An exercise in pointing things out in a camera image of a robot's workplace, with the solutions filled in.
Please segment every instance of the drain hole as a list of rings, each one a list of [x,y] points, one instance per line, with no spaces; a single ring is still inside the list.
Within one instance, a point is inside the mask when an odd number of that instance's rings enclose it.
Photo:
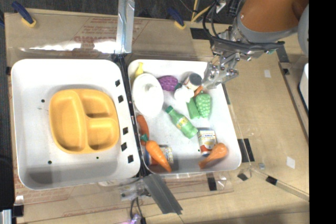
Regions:
[[[127,148],[126,142],[121,145],[121,151],[124,151]]]
[[[127,159],[128,159],[128,163],[131,163],[132,161],[134,161],[133,155],[128,156]]]

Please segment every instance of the black cable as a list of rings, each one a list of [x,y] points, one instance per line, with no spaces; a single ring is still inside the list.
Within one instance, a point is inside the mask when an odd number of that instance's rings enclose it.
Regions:
[[[138,196],[136,198],[136,203],[137,203],[137,206],[138,206],[138,209],[139,209],[140,216],[143,218],[142,211],[141,211],[140,206],[139,206],[139,197]]]
[[[140,224],[146,224],[147,222],[146,222],[146,219],[145,218],[141,218],[140,219]]]
[[[212,10],[211,10],[211,29],[212,29],[214,35],[219,38],[219,36],[218,36],[218,34],[216,32],[216,29],[215,29],[215,24],[214,24],[214,14],[215,13],[216,13],[216,7],[212,8]]]
[[[210,32],[208,31],[208,29],[206,28],[205,22],[206,22],[206,17],[208,16],[210,10],[212,9],[213,5],[215,5],[216,2],[213,2],[211,4],[211,6],[208,8],[208,10],[204,13],[203,19],[202,19],[202,26],[203,26],[203,30],[205,31],[205,34],[212,39],[213,35],[210,34]]]
[[[134,215],[133,215],[133,212],[132,212],[132,211],[133,211],[133,206],[134,206],[135,200],[136,200],[136,199],[133,199],[132,202],[131,202],[131,209],[130,209],[130,217],[131,217],[131,219],[134,218]]]

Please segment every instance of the plastic toy food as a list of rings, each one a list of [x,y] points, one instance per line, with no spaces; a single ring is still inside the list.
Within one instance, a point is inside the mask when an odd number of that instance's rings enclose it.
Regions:
[[[177,78],[173,76],[163,76],[158,78],[158,81],[162,89],[169,92],[175,91],[175,87],[178,84]]]
[[[67,153],[108,150],[120,136],[113,100],[94,89],[56,92],[50,100],[49,121],[55,144]]]
[[[146,134],[141,135],[140,139],[146,142],[146,150],[151,155],[151,157],[170,173],[172,169],[157,142],[153,140],[148,140]]]
[[[194,91],[192,89],[188,89],[185,85],[182,85],[180,88],[176,89],[174,92],[174,98],[178,102],[186,102],[190,101],[190,98],[194,96]]]
[[[200,92],[195,98],[198,111],[203,118],[207,118],[211,111],[211,96],[208,93]]]
[[[223,143],[218,143],[214,146],[209,156],[198,163],[199,167],[203,169],[207,163],[225,157],[227,154],[227,147]]]
[[[183,82],[188,89],[192,89],[193,92],[201,85],[202,77],[197,73],[190,74],[189,77]]]
[[[191,120],[199,119],[201,117],[193,97],[191,97],[189,103],[187,103],[187,108]]]
[[[146,117],[154,118],[162,110],[163,90],[157,78],[152,74],[142,73],[135,78],[132,96],[134,105]]]
[[[203,90],[203,86],[200,85],[194,92],[194,97],[198,96],[198,94]]]
[[[176,127],[181,130],[186,137],[191,138],[197,134],[198,129],[193,126],[186,116],[177,113],[171,105],[168,106],[165,111],[170,115]]]
[[[147,122],[145,120],[145,117],[143,115],[138,115],[136,117],[136,120],[139,124],[140,127],[140,134],[146,134],[147,138],[149,139],[149,129],[148,129],[148,125]],[[144,140],[140,141],[141,145],[145,146],[146,142]]]
[[[135,77],[137,77],[138,75],[141,75],[143,73],[143,69],[142,69],[143,63],[139,62],[139,67],[135,72]]]

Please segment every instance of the black tape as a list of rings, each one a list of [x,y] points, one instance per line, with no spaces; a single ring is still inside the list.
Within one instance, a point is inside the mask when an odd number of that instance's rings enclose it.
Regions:
[[[133,155],[128,156],[127,159],[128,159],[128,163],[131,163],[132,161],[134,161]]]
[[[190,32],[193,39],[210,40],[203,28],[190,28]]]
[[[15,205],[12,211],[13,218],[23,217],[24,215],[24,205]]]
[[[12,68],[11,67],[6,67],[6,75],[11,75],[11,70]]]
[[[277,49],[277,55],[280,62],[289,62],[285,47]]]
[[[217,190],[215,178],[213,176],[208,176],[207,179],[208,179],[209,190],[210,191]]]
[[[289,70],[287,68],[282,69],[284,75],[289,75]]]
[[[124,151],[127,148],[127,143],[121,144],[121,151]]]
[[[248,180],[248,177],[245,174],[239,174],[237,175],[238,178],[240,178],[242,181]]]
[[[238,145],[240,148],[240,152],[241,152],[241,162],[242,163],[248,163],[250,162],[254,162],[254,156],[252,153],[252,149],[251,149],[251,145],[250,145],[250,141],[248,140],[248,138],[243,139],[238,139]]]
[[[274,177],[268,176],[268,177],[266,178],[266,182],[271,183],[272,185],[276,186],[278,180],[275,179]]]

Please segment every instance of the bottle label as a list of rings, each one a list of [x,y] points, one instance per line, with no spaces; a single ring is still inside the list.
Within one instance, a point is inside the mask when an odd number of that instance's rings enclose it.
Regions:
[[[182,127],[188,123],[188,119],[186,117],[182,117],[179,119],[179,121],[176,124],[176,127],[179,128],[180,130],[182,129]]]

